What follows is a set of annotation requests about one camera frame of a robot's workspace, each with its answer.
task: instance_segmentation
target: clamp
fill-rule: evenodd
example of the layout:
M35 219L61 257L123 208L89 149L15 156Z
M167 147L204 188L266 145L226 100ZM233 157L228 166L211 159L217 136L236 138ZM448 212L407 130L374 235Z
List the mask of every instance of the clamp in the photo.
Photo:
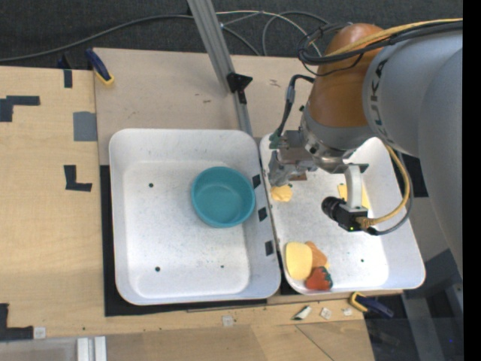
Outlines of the clamp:
M389 309L387 306L383 305L379 301L373 298L364 296L359 292L354 292L350 298L349 303L354 306L354 308L367 313L368 311L373 311L383 316L384 318L393 318L394 311Z
M98 77L98 79L107 86L112 84L114 80L113 75L109 73L109 71L107 70L107 67L105 67L105 64L98 57L98 55L92 50L92 48L88 48L85 51L85 56L89 61L89 63L94 68L95 75Z

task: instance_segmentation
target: wire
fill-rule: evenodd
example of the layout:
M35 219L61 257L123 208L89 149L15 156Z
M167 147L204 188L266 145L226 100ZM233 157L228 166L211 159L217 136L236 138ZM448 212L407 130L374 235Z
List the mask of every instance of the wire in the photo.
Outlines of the wire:
M250 43L248 42L245 38L243 38L241 35L239 35L237 32L235 32L233 29L230 29L228 27L223 27L222 28L223 31L226 31L228 33L230 33L231 35L235 36L236 38L238 38L240 41L242 41L245 45L248 46L248 48L250 48L251 51L254 52L255 55L257 56L262 56L262 54L257 51L257 49Z
M404 168L406 168L406 165L404 163L404 160L402 158L402 155L400 153L398 153L398 158L399 160L402 162ZM394 226L386 229L386 230L377 230L375 229L374 227L369 227L367 229L367 232L371 235L385 235L385 234L389 234L390 232L393 232L395 230L397 230L399 227L401 227L409 218L410 214L411 214L411 209L413 208L413 202L414 202L414 192L413 192L413 181L411 180L411 176L407 175L407 177L409 178L409 185L410 185L410 188L411 188L411 191L410 191L410 194L409 194L409 201L407 203L407 207L406 207L406 213L404 214L404 216L399 220L399 222L397 222Z
M408 24L405 26L398 26L385 31L377 32L362 38L354 43L348 44L328 55L321 58L310 56L307 53L308 47L323 36L322 27L304 36L298 45L298 58L309 65L321 65L331 62L338 62L340 60L348 59L352 56L362 55L370 50L379 49L388 45L394 45L401 41L406 41L412 38L419 38L422 36L433 35L442 32L462 30L462 19L446 19L446 20L432 20L429 22L420 22ZM359 45L368 43L368 45L357 48Z
M322 18L321 16L317 16L317 15L314 15L314 14L310 14L308 12L303 12L303 11L286 11L286 12L281 12L279 14L280 17L284 17L286 15L301 15L301 16L307 16L307 17L311 17L313 19L316 19L318 21L320 21L321 23L324 23L324 24L329 24L329 22ZM275 16L275 17L272 17L271 19L269 19L268 22L266 22L265 26L264 26L264 29L262 30L262 52L264 54L264 56L267 56L268 55L268 52L267 52L267 48L265 46L265 37L267 35L267 31L268 31L268 28L269 26L272 24L273 21L275 21L275 19L279 19L279 17Z
M307 67L306 63L302 62L302 65L304 66L305 69L307 69L311 74L313 75L316 75L316 76L320 76L320 77L324 77L324 76L328 76L330 74L333 74L335 72L338 72L338 71L344 71L344 70L347 70L347 69L351 69L352 67L355 67L362 59L363 57L363 53L361 55L359 55L357 57L357 59L354 61L353 64L349 65L348 67L342 67L342 68L336 68L336 69L333 69L333 70L330 70L330 71L327 71L325 72L324 74L318 74L317 72L314 72L312 69L310 69L309 67Z
M314 15L314 14L309 14L307 12L302 12L302 11L289 11L289 14L293 14L293 13L297 13L297 14L303 14L303 15L309 15L313 18L316 18L318 19L319 21L323 21L323 22L326 22L327 23L327 20L324 20L323 18L317 16L317 15ZM247 19L247 18L250 18L250 17L254 17L254 16L257 16L257 15L265 15L265 16L272 16L273 19L281 19L281 20L284 20L285 22L291 24L292 26L294 26L296 29L298 29L303 35L307 35L307 32L302 29L302 27L300 27L297 23L293 22L292 20L288 19L287 17L284 17L283 14L275 14L273 12L266 12L266 11L254 11L254 10L240 10L240 11L225 11L225 12L217 12L216 14L218 15L229 15L229 14L248 14L247 16L245 17L241 17L240 19L236 19L236 20L231 20L230 22L227 22L225 24L223 24L224 26L228 25L228 24L232 24L232 23L236 23L238 21L241 21L241 20L244 20L244 19ZM313 45L313 47L316 49L316 52L317 54L319 55L319 57L322 56L321 52L319 51L319 49L316 47L316 45ZM262 51L265 53L265 45L263 44L262 46Z
M293 77L291 77L291 80L289 81L289 85L287 87L286 105L284 106L283 118L280 122L279 127L277 128L277 136L281 136L281 134L283 133L284 126L286 125L287 119L291 114L292 105L294 104L294 97L295 97L295 82L297 79L304 79L309 83L314 83L314 79L310 76L296 74Z
M279 14L274 14L272 12L264 12L264 11L226 11L226 12L217 12L216 14L217 15L250 14L246 17L242 17L240 19L232 20L229 23L234 23L234 22L237 22L239 20L244 20L244 19L249 18L249 17L257 16L259 14L263 14L263 15L267 15L267 16L273 16L273 17L277 17L279 19L282 19L282 20L286 21L287 23L293 25L296 29L301 31L304 35L307 34L298 24L294 23L292 20L290 20L286 17L280 16ZM66 45L61 46L61 47L57 47L57 48L53 48L53 49L50 49L50 50L45 50L45 51L41 51L41 52L37 52L37 53L31 53L29 55L13 56L13 57L0 59L0 63L18 62L18 61L21 61L21 60L34 59L34 58L40 57L40 56L51 55L53 53L57 53L57 52L60 52L60 51L63 51L63 50L68 50L68 49L76 47L78 45L85 44L88 41L95 40L95 39L100 38L102 36L108 35L112 32L118 31L120 29L128 28L130 26L135 26L135 25L142 24L142 23L147 23L149 21L171 20L171 19L194 20L194 17L190 16L190 15L183 15L183 14L155 15L155 16L150 16L150 17L143 17L143 18L140 18L140 19L129 21L127 23L119 24L118 26L111 27L109 29L106 29L102 32L96 33L96 34L94 34L92 36L89 36L87 38L82 38L78 41L75 41L75 42L70 43L70 44L66 44ZM255 55L261 56L261 53L259 51L257 51L257 49L253 45L251 45L250 42L248 42L245 38L240 36L234 30L227 28L226 25L227 24L221 24L222 30L226 31L227 33L230 33L231 35L235 36L240 41L242 41L246 46L248 46L248 48L251 49L251 51L254 52Z
M378 223L385 222L385 221L393 218L395 215L397 215L404 208L404 206L407 204L408 200L410 199L410 193L411 193L410 182L411 182L411 180L409 178L409 175L407 174L407 170L404 167L403 163L399 160L398 156L396 155L396 153L394 152L392 147L390 147L387 144L385 144L385 147L386 147L387 151L389 152L390 157L392 158L392 160L394 160L396 166L399 168L399 171L400 171L401 176L403 178L403 181L404 181L404 196L401 200L401 203L393 211L391 211L390 213L388 213L388 214L386 214L382 217L378 217L378 218L358 217L358 218L356 218L355 219L356 222L358 222L361 225L361 228L364 231L367 231L373 225L377 225Z

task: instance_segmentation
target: teal bowl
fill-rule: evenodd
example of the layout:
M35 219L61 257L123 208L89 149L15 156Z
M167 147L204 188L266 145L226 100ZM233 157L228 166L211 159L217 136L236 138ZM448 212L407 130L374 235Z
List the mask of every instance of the teal bowl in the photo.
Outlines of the teal bowl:
M201 172L194 179L191 197L199 218L216 228L244 222L256 205L253 185L229 167L211 167Z

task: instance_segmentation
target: aluminum rod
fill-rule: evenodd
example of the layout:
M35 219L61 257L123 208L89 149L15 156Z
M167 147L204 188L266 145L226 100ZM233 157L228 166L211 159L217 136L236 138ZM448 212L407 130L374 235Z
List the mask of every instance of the aluminum rod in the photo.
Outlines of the aluminum rod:
M231 56L229 54L227 44L225 43L224 35L217 20L216 12L213 9L211 0L187 0L190 10L197 24L201 39L204 42L205 49L210 57L213 69L216 72L222 88L231 94L228 85L227 75L235 72L232 64ZM249 135L253 134L250 125L249 113L247 106L243 105L237 94L234 93L234 106L237 113L237 120L241 130Z

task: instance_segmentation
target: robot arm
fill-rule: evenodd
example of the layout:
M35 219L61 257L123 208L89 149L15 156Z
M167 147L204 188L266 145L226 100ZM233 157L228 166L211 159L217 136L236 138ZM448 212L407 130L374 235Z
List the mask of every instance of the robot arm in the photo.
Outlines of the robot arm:
M332 38L327 56L308 56L307 47L320 34L322 30L307 36L298 53L303 63L319 67L299 130L273 138L271 185L282 186L320 168L344 173L348 187L356 187L351 165L344 160L378 137L386 146L419 158L434 212L462 276L462 20L387 31L352 24ZM360 165L356 175L366 168ZM330 198L322 208L345 229L368 231L368 225L355 224L362 217L355 214L357 207L336 205Z

